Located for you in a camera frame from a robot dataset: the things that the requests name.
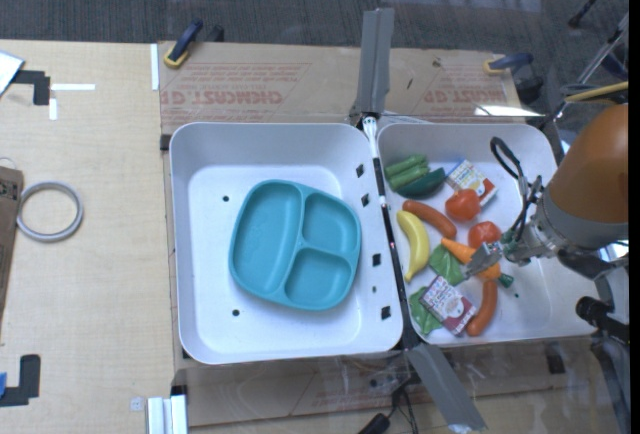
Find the toy tomato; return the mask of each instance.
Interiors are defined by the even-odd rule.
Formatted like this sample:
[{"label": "toy tomato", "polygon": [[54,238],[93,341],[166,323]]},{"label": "toy tomato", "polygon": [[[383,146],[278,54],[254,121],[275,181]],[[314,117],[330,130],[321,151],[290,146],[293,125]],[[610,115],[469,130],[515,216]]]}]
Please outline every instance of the toy tomato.
[{"label": "toy tomato", "polygon": [[478,249],[483,242],[497,242],[502,236],[502,231],[491,221],[482,221],[474,224],[469,229],[469,246]]},{"label": "toy tomato", "polygon": [[454,221],[470,221],[480,213],[480,198],[473,189],[457,190],[445,201],[444,210]]}]

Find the teal plate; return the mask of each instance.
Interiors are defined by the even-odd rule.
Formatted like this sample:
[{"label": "teal plate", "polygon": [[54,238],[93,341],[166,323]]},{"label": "teal plate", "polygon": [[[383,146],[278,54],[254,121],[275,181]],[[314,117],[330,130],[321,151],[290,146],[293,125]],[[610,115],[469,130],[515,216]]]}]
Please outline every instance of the teal plate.
[{"label": "teal plate", "polygon": [[337,306],[360,257],[360,223],[344,201],[285,180],[247,194],[231,238],[229,270],[247,292],[303,310]]}]

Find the hot dog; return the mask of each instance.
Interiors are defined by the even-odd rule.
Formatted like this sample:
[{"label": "hot dog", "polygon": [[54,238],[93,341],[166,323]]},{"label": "hot dog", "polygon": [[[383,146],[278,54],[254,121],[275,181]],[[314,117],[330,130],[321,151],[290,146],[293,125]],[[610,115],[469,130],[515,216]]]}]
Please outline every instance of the hot dog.
[{"label": "hot dog", "polygon": [[469,336],[479,336],[485,330],[498,304],[498,284],[494,280],[485,281],[482,284],[482,304],[478,313],[467,324]]},{"label": "hot dog", "polygon": [[446,215],[421,201],[407,199],[402,203],[402,209],[411,212],[424,222],[430,224],[446,238],[454,239],[458,233],[458,228],[456,228],[456,225],[453,224]]}]

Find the yellow banana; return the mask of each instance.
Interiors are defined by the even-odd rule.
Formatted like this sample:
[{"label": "yellow banana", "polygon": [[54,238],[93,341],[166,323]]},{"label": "yellow banana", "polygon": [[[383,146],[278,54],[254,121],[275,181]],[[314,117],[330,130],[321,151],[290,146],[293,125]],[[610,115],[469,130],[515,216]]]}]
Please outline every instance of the yellow banana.
[{"label": "yellow banana", "polygon": [[429,236],[420,218],[405,210],[396,213],[398,225],[409,239],[409,267],[404,280],[409,283],[413,276],[427,266],[429,260]]}]

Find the metal ring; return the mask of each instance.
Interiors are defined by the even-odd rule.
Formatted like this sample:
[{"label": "metal ring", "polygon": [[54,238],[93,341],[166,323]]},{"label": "metal ring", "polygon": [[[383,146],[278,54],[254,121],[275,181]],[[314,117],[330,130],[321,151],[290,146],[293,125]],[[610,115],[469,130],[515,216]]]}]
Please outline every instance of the metal ring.
[{"label": "metal ring", "polygon": [[[24,206],[25,202],[36,192],[40,192],[41,190],[57,190],[60,192],[64,192],[76,204],[76,217],[64,230],[58,231],[57,233],[39,233],[29,228],[22,220],[22,207]],[[58,242],[70,237],[76,232],[76,230],[80,226],[80,223],[82,222],[82,214],[82,201],[80,201],[80,196],[72,187],[70,187],[66,183],[57,181],[40,182],[27,187],[22,192],[22,195],[20,196],[20,206],[18,208],[17,222],[18,227],[24,232],[25,235],[34,240],[37,240],[38,242]]]}]

